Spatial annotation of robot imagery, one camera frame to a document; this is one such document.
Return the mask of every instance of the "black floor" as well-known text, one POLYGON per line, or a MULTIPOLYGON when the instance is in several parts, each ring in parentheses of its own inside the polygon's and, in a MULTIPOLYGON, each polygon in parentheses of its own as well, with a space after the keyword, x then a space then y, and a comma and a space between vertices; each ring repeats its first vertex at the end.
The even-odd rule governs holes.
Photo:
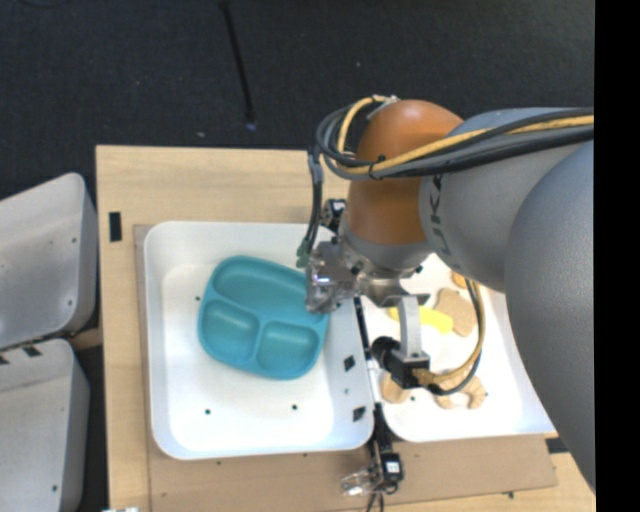
MULTIPOLYGON (((0 199, 96 144, 305 147, 371 93, 462 117, 594 104, 595 0, 232 0, 257 129, 215 0, 0 0, 0 199)), ((101 354, 82 510, 105 496, 101 354)))

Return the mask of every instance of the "dark background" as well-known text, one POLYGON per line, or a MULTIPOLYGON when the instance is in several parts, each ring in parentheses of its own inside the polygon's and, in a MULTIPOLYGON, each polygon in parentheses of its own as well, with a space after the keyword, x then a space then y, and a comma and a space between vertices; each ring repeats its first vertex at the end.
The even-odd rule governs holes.
MULTIPOLYGON (((97 144, 303 148, 372 93, 492 109, 594 104, 595 0, 231 0, 257 129, 215 0, 0 0, 0 199, 97 144)), ((106 505, 102 354, 81 510, 106 505)))

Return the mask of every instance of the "blue plate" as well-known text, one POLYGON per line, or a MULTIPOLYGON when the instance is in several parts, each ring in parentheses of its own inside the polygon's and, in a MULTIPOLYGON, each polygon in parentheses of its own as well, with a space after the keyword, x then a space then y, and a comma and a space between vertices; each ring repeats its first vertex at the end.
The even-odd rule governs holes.
POLYGON ((282 265, 234 256, 216 267, 198 315, 207 353, 274 379, 295 379, 316 363, 328 315, 305 308, 306 280, 282 265))

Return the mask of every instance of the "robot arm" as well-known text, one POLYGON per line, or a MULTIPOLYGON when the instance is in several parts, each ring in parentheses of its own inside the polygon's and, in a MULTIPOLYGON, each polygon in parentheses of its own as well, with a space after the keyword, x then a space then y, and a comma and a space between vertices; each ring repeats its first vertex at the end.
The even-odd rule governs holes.
MULTIPOLYGON (((307 307, 327 312, 362 294, 408 308, 411 325, 400 280, 433 252, 504 292, 531 381, 595 490, 592 139, 588 110, 463 122, 431 103, 373 97, 332 114, 320 151, 353 181, 338 236, 309 255, 307 307), (353 118, 380 104, 349 154, 353 118)), ((412 363, 408 342, 400 366, 412 363)))

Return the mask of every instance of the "wooden table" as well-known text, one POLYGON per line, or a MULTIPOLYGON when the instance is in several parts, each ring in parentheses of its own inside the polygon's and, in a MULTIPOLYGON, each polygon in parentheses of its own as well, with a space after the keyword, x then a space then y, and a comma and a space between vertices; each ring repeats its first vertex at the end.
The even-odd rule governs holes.
MULTIPOLYGON (((147 423, 134 226, 167 220, 304 223, 311 206, 306 154, 99 146, 96 164, 110 506, 145 512, 361 510, 366 500, 341 497, 338 482, 366 461, 364 450, 183 462, 157 448, 147 423)), ((345 197, 346 190, 345 181, 326 176, 325 197, 345 197)), ((573 459, 549 457, 542 436, 397 447, 407 479, 387 500, 396 512, 595 510, 573 459), (517 492, 514 499, 502 494, 521 489, 537 490, 517 492), (449 499, 476 495, 487 496, 449 499)))

